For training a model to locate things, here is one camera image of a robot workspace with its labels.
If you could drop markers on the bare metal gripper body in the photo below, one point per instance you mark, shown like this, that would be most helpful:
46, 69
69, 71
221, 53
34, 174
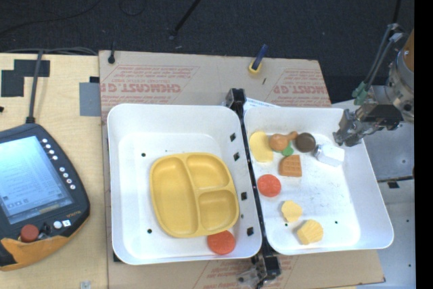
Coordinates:
382, 113

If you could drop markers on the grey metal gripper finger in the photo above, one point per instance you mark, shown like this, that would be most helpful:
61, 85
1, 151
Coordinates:
355, 138
345, 125

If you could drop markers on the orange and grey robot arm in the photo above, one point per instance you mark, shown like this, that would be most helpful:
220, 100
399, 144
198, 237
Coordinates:
410, 50

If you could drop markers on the white small bottle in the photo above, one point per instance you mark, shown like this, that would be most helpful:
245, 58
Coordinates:
329, 155

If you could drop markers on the brown round toy biscuit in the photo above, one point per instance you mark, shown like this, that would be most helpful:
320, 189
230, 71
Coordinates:
305, 142

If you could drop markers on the green toy vegetable piece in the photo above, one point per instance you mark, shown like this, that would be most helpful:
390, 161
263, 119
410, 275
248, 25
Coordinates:
288, 151

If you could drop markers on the white plastic tray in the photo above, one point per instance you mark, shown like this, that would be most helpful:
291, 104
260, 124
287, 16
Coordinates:
324, 199
135, 179

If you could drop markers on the orange toy waffle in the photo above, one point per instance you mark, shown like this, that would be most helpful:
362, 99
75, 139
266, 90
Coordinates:
291, 166

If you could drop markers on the orange toy chicken drumstick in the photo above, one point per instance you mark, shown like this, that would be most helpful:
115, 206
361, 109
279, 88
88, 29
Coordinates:
279, 142

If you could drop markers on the white printed paper label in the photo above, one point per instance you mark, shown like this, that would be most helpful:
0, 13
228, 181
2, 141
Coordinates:
262, 103

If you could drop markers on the yellow toy banana piece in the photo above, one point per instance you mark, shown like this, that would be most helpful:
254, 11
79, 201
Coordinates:
260, 147

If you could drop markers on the yellow smooth toy chip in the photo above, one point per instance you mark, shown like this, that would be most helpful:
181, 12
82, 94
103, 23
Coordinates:
291, 211

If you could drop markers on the orange-red round toy slice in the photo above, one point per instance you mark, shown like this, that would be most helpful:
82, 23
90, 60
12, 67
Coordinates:
269, 185
221, 242

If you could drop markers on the yellow ridged toy chip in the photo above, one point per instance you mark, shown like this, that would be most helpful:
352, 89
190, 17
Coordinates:
309, 232

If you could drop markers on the thin black rod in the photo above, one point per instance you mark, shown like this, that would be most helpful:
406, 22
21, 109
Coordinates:
252, 172

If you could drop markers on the brown cardboard board red print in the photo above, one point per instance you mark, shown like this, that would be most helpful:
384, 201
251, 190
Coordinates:
203, 84

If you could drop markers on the yellow divided plate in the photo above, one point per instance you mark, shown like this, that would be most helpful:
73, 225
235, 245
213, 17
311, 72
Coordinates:
193, 196

